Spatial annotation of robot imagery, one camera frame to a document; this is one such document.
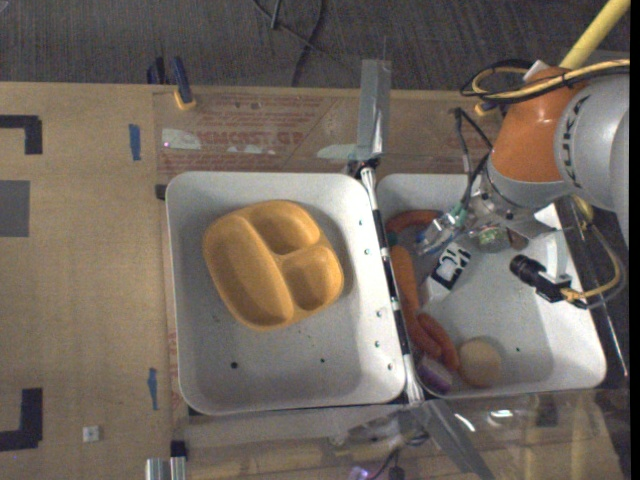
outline gray square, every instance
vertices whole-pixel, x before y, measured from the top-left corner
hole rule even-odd
[[[29,236],[31,182],[0,180],[0,236]]]

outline gray carpet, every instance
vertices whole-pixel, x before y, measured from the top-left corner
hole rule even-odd
[[[455,89],[507,57],[558,62],[607,0],[284,0],[281,23],[251,0],[0,0],[0,80],[145,83],[180,55],[194,84],[357,87],[360,60],[393,61],[394,88]],[[258,0],[272,12],[274,0]],[[626,16],[604,50],[630,50]]]

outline white small square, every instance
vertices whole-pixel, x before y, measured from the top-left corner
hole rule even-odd
[[[94,425],[92,427],[83,427],[82,429],[82,442],[94,443],[100,441],[100,427]]]

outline orange divided tray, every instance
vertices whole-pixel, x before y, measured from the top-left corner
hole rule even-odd
[[[204,259],[227,309],[257,331],[282,328],[337,300],[344,274],[315,220],[291,201],[266,201],[215,220]]]

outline yellow pole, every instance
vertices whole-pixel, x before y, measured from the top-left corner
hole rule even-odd
[[[577,69],[582,66],[630,6],[631,0],[609,0],[567,53],[560,67]]]

